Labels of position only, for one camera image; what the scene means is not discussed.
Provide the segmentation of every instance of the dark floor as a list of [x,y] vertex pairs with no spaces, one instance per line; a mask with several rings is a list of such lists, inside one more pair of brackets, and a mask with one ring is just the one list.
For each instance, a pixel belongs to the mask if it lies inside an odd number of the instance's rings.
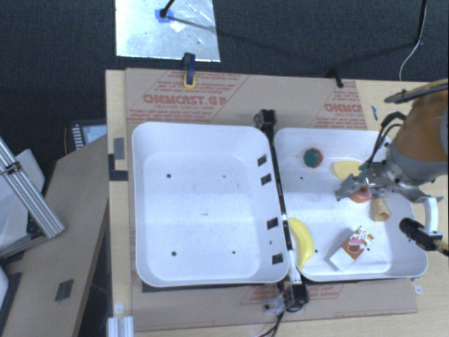
[[[213,3],[222,62],[198,63],[199,70],[322,77],[334,67],[342,78],[387,80],[398,79],[413,48],[421,7],[421,0]],[[429,0],[423,45],[403,79],[448,76],[448,3]],[[0,16],[0,136],[14,152],[31,148],[46,173],[63,155],[71,121],[105,117],[106,69],[179,67],[116,57],[114,0],[0,0]]]

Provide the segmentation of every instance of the empty white tray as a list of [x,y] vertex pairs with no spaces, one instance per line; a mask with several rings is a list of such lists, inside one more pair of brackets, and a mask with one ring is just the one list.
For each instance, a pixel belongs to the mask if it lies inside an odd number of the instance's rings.
[[271,283],[288,257],[265,135],[149,122],[133,132],[136,264],[152,286]]
[[[333,162],[365,161],[373,150],[375,131],[311,128],[284,128],[275,136],[275,147],[288,217],[301,220],[311,232],[315,254],[301,273],[314,281],[341,281],[416,277],[427,268],[426,252],[399,230],[399,222],[415,218],[411,203],[400,194],[387,193],[384,200],[391,212],[385,222],[370,217],[370,202],[357,204],[350,199],[337,202],[335,191],[341,180],[331,171]],[[321,165],[309,168],[304,153],[315,147],[323,154]],[[381,148],[375,161],[385,158]],[[363,226],[374,236],[369,251],[364,251],[344,272],[329,262],[329,257]]]

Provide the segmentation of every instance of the metal sheet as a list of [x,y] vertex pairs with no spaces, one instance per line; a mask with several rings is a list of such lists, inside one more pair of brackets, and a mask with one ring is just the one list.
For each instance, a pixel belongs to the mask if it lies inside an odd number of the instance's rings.
[[220,61],[212,0],[176,0],[168,19],[159,10],[169,0],[116,0],[118,56]]

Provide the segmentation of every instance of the white cable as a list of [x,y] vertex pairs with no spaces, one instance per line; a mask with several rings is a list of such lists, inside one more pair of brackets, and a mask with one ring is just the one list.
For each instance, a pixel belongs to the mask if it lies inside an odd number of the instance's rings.
[[422,27],[421,27],[421,31],[420,31],[420,36],[418,38],[418,42],[416,43],[416,45],[413,48],[413,50],[410,53],[410,55],[407,56],[407,58],[404,60],[404,62],[401,65],[401,68],[399,69],[399,81],[402,81],[402,69],[404,68],[404,65],[407,63],[408,59],[410,59],[413,56],[413,54],[418,49],[418,47],[420,47],[421,38],[422,38],[422,32],[424,31],[424,24],[426,22],[426,16],[427,16],[427,6],[424,8],[424,18],[422,19]]

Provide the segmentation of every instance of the banana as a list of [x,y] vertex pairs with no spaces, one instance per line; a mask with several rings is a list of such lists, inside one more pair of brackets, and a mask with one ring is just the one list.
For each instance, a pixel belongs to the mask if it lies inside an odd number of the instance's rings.
[[304,223],[297,220],[296,218],[289,218],[288,224],[290,226],[293,236],[295,236],[296,247],[300,249],[299,261],[297,260],[297,266],[300,270],[304,268],[304,264],[312,257],[314,254],[314,240],[311,238],[309,229]]

